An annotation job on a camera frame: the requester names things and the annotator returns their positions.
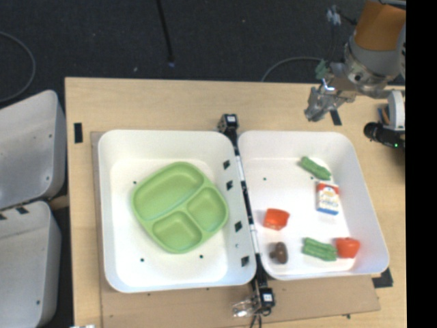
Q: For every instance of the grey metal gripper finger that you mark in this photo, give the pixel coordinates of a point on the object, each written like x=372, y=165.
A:
x=328, y=104
x=312, y=106

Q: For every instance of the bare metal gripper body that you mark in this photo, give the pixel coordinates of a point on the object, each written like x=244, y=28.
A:
x=345, y=80

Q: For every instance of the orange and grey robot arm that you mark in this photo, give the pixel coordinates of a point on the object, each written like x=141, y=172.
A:
x=379, y=19

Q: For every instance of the green toy beans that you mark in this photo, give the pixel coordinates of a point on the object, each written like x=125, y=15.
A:
x=315, y=168
x=319, y=249

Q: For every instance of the white plastic tray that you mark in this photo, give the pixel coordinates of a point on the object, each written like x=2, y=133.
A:
x=170, y=275
x=293, y=197

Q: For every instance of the white red and blue carton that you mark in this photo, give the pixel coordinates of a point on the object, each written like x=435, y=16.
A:
x=327, y=198

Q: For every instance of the thin black and white rod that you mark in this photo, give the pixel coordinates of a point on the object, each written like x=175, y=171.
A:
x=243, y=179

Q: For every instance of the brown toy mushroom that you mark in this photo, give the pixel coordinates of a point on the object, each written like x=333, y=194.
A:
x=279, y=252

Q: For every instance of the green divided plate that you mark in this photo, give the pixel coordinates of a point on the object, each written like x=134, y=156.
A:
x=177, y=200

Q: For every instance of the black cylinder on white bracket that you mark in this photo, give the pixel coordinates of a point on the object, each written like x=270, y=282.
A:
x=396, y=109

